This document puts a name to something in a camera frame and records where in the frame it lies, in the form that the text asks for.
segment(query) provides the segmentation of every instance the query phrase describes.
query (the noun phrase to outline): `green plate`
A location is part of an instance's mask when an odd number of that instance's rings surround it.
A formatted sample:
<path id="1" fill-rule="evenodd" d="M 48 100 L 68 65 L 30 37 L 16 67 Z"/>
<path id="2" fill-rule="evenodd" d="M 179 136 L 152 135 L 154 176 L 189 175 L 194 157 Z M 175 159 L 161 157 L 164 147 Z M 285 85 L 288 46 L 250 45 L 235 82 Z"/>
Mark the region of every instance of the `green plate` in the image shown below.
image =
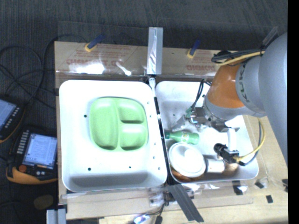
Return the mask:
<path id="1" fill-rule="evenodd" d="M 89 126 L 92 141 L 106 150 L 136 150 L 148 142 L 145 110 L 129 98 L 95 100 L 90 108 Z"/>

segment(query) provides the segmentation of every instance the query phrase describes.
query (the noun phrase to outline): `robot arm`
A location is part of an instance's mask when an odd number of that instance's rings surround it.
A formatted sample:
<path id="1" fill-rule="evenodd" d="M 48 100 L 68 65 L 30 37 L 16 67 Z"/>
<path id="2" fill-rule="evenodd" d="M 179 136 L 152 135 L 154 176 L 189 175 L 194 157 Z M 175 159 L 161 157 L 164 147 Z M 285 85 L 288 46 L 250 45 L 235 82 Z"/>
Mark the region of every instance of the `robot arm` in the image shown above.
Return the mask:
<path id="1" fill-rule="evenodd" d="M 287 33 L 262 56 L 221 66 L 202 108 L 220 132 L 237 115 L 267 115 L 287 164 Z"/>

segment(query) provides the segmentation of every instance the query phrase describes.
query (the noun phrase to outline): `gray carpet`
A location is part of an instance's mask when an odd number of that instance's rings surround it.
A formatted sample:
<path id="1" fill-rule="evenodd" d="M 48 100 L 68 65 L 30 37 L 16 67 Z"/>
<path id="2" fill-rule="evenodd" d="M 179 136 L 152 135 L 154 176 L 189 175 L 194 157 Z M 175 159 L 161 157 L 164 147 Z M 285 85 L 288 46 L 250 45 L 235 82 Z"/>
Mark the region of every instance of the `gray carpet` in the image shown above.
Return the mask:
<path id="1" fill-rule="evenodd" d="M 40 57 L 47 49 L 42 87 L 34 100 L 26 123 L 56 127 L 54 91 L 54 54 L 50 41 L 83 42 L 98 35 L 86 29 L 89 24 L 110 29 L 110 43 L 146 45 L 144 31 L 149 26 L 164 28 L 164 46 L 189 48 L 196 38 L 201 49 L 255 49 L 276 27 L 279 34 L 288 29 L 288 0 L 0 0 L 0 49 L 10 45 L 30 47 Z M 40 68 L 34 53 L 25 48 L 1 50 L 0 64 L 15 77 Z M 21 81 L 37 85 L 41 72 Z M 26 102 L 30 97 L 0 72 L 0 94 Z M 28 92 L 35 88 L 26 87 Z M 11 140 L 1 144 L 0 156 L 7 158 Z M 45 211 L 35 210 L 34 197 L 50 193 L 55 184 L 42 187 L 11 184 L 5 176 L 6 162 L 0 159 L 0 223 L 43 224 Z"/>

